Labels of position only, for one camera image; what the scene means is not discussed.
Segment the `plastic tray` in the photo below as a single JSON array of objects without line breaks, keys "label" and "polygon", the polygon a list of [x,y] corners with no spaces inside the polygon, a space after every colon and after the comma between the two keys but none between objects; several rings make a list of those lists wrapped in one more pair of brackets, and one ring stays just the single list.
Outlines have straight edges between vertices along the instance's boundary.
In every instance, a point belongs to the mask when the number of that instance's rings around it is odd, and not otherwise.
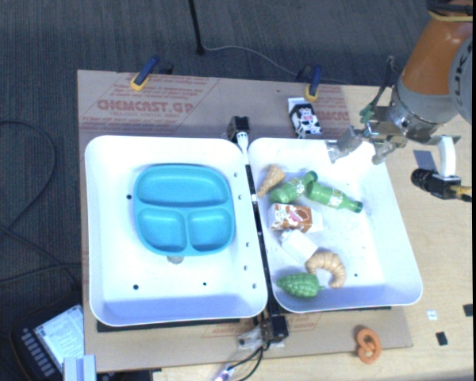
[{"label": "plastic tray", "polygon": [[229,185],[212,168],[190,164],[149,167],[134,186],[136,229],[143,244],[164,256],[219,252],[235,234]]},{"label": "plastic tray", "polygon": [[[402,221],[385,164],[374,165],[374,147],[363,143],[349,156],[331,163],[323,140],[260,138],[251,143],[249,159],[255,186],[259,187],[271,164],[277,164],[286,177],[314,170],[318,182],[340,189],[363,202],[363,210],[336,210],[313,202],[304,195],[295,204],[308,206],[323,216],[324,229],[307,233],[320,250],[340,256],[346,267],[343,287],[328,286],[331,274],[318,270],[320,285],[315,298],[303,299],[276,286],[284,275],[304,272],[279,241],[282,232],[263,230],[274,296],[282,307],[294,313],[345,310],[366,307],[409,305],[422,294],[422,282]],[[267,196],[259,199],[263,227],[267,225]]]},{"label": "plastic tray", "polygon": [[[144,246],[136,230],[134,187],[144,171],[164,164],[211,168],[226,181],[236,227],[227,247],[173,264]],[[120,327],[250,318],[264,309],[266,280],[243,156],[235,144],[101,136],[86,146],[85,169],[90,308],[100,322]]]}]

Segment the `green bottle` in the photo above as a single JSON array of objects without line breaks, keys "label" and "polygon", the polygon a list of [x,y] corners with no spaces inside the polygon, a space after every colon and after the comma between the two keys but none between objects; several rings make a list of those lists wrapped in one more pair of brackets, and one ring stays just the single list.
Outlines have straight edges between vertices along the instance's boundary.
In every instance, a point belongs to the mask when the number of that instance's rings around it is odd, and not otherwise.
[{"label": "green bottle", "polygon": [[301,178],[292,178],[280,187],[273,189],[270,192],[270,202],[272,203],[290,203],[296,198],[299,198],[307,185],[317,181],[317,174],[314,171],[307,172]]},{"label": "green bottle", "polygon": [[353,201],[341,190],[324,187],[318,182],[312,182],[307,186],[306,195],[311,200],[335,209],[349,209],[355,213],[359,213],[363,209],[363,204],[360,201]]}]

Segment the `green vegetable toy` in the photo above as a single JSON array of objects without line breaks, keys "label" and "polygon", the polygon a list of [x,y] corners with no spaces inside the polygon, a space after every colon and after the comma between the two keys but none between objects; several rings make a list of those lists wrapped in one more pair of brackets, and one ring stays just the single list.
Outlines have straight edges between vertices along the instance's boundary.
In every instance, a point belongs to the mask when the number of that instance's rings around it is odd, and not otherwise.
[{"label": "green vegetable toy", "polygon": [[313,298],[324,288],[319,285],[316,275],[308,272],[286,275],[277,281],[277,285],[288,294],[299,298]]}]

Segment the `orange ring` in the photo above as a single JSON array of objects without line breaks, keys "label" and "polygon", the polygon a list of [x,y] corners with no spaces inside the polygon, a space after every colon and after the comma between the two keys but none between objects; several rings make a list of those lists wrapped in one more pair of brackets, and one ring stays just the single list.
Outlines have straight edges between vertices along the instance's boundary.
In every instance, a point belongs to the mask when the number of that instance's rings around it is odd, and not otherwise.
[{"label": "orange ring", "polygon": [[365,364],[372,364],[381,355],[381,341],[373,330],[361,329],[356,335],[356,341],[359,345],[358,357]]}]

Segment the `dark gray floor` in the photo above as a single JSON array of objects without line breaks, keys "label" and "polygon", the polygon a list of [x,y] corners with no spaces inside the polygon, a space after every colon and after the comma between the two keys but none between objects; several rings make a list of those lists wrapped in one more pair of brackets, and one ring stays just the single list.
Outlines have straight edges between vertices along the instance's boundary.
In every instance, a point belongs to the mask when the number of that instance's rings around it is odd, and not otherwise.
[{"label": "dark gray floor", "polygon": [[[138,71],[154,54],[176,75],[294,81],[306,64],[338,83],[382,83],[429,20],[425,0],[194,0],[203,44],[243,49],[196,54],[187,0],[0,0],[0,224],[58,261],[80,261],[78,69]],[[46,189],[17,219],[56,164]],[[0,281],[53,262],[0,232]],[[80,270],[70,273],[79,278]],[[71,288],[55,270],[0,285],[0,332]],[[0,343],[0,381],[18,373]]]}]

